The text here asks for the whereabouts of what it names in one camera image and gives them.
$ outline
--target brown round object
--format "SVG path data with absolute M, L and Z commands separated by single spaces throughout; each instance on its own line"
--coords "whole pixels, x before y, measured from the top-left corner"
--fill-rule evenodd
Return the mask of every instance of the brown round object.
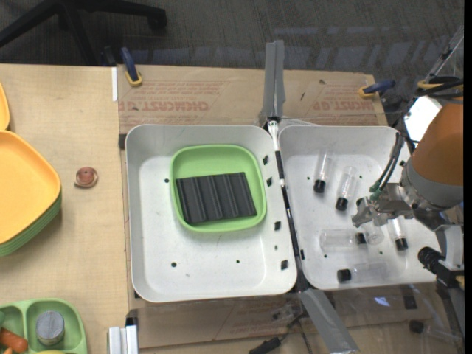
M 93 187 L 97 181 L 97 171 L 92 167 L 81 167 L 75 175 L 75 185 L 79 187 Z

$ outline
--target table surface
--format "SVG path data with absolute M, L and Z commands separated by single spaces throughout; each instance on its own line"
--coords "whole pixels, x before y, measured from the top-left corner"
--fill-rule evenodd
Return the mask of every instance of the table surface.
M 0 258 L 0 305 L 42 297 L 67 300 L 82 317 L 90 354 L 106 353 L 108 328 L 122 327 L 129 311 L 123 151 L 118 146 L 119 104 L 112 98 L 111 74 L 111 69 L 102 67 L 0 64 L 10 130 L 57 170 L 63 193 L 59 215 L 25 246 Z M 75 173 L 84 166 L 94 167 L 99 175 L 91 189 L 74 186 Z M 444 317 L 434 285 L 427 285 L 424 297 L 431 303 L 431 313 Z M 442 341 L 404 339 L 409 333 L 405 322 L 357 326 L 350 332 L 363 353 L 392 353 L 392 348 L 397 353 L 457 352 Z M 308 340 L 314 352 L 327 353 L 318 334 L 308 334 Z M 244 353 L 261 341 L 142 352 Z M 286 342 L 279 353 L 306 350 L 298 334 Z

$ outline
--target gray carpet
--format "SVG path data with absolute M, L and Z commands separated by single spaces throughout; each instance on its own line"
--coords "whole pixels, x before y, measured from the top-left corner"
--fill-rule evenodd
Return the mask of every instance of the gray carpet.
M 0 0 L 0 30 L 41 0 Z M 465 0 L 129 0 L 166 9 L 166 29 L 113 13 L 81 17 L 97 54 L 128 47 L 136 63 L 264 67 L 285 43 L 286 69 L 373 74 L 410 95 L 464 24 Z M 0 48 L 2 63 L 84 65 L 56 17 Z

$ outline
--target orange plate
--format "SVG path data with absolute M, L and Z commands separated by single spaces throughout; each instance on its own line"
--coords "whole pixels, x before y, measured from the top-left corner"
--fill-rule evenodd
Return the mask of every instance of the orange plate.
M 0 83 L 0 130 L 7 130 L 10 124 L 10 112 L 8 111 L 7 96 Z
M 28 229 L 56 201 L 60 179 L 31 145 L 0 131 L 0 244 Z

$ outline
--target white plastic tray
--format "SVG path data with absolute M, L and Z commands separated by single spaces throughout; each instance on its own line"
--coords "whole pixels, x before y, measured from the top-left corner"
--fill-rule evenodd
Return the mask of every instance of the white plastic tray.
M 174 153 L 192 145 L 231 144 L 251 151 L 265 184 L 267 213 L 238 232 L 201 233 L 174 212 L 169 179 Z M 126 139 L 131 273 L 149 302 L 179 302 L 288 292 L 296 266 L 271 137 L 255 126 L 140 125 Z M 274 223 L 281 222 L 280 229 Z M 282 269 L 287 260 L 288 267 Z
M 382 227 L 385 238 L 377 246 L 368 245 L 355 251 L 325 254 L 319 245 L 319 235 L 323 229 L 356 229 L 351 222 L 351 215 L 357 212 L 355 201 L 370 195 L 369 187 L 378 179 L 388 161 L 395 142 L 395 132 L 388 127 L 328 126 L 290 126 L 280 131 L 288 197 L 299 247 L 305 258 L 302 261 L 303 272 L 312 286 L 333 290 L 434 281 L 435 276 L 423 268 L 417 253 L 424 246 L 440 250 L 439 244 L 436 235 L 414 219 L 401 218 L 409 244 L 405 252 L 396 250 L 385 226 Z M 324 146 L 333 149 L 335 165 L 324 194 L 316 194 L 313 191 L 313 174 L 319 150 Z M 406 161 L 408 158 L 409 152 L 404 146 L 400 160 Z M 347 211 L 340 212 L 335 209 L 336 191 L 342 170 L 347 165 L 358 169 L 358 187 Z M 390 181 L 399 181 L 400 174 L 401 167 L 397 166 Z M 339 284 L 339 269 L 349 268 L 356 263 L 379 261 L 387 265 L 389 272 L 386 279 Z

